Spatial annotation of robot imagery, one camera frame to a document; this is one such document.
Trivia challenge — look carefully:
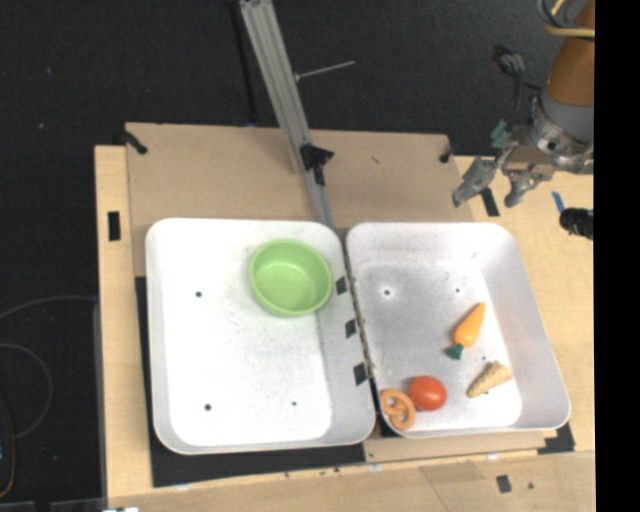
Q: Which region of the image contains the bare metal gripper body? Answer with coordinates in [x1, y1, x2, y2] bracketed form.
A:
[500, 115, 595, 180]

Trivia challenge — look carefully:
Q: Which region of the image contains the white plastic tray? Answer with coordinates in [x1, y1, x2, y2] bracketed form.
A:
[344, 221, 572, 440]
[144, 217, 377, 456]

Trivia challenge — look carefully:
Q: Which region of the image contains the orange carrot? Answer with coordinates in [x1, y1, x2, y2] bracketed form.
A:
[445, 301, 487, 361]

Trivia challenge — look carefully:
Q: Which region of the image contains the thin black and white rod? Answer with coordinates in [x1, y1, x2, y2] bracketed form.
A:
[341, 238, 377, 389]

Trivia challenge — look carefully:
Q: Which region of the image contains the beige ice cream cone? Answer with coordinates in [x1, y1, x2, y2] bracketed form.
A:
[466, 360, 514, 399]

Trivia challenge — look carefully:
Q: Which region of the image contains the green bowl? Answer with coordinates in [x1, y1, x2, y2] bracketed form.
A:
[248, 239, 334, 318]

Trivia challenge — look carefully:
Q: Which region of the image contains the red tomato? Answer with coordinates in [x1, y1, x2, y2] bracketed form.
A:
[407, 375, 448, 413]

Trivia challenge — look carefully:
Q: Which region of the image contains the orange pretzel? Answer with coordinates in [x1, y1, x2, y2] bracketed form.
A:
[379, 388, 417, 432]

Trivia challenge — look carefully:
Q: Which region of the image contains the brown cardboard board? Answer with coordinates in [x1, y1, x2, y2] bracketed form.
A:
[123, 121, 558, 464]

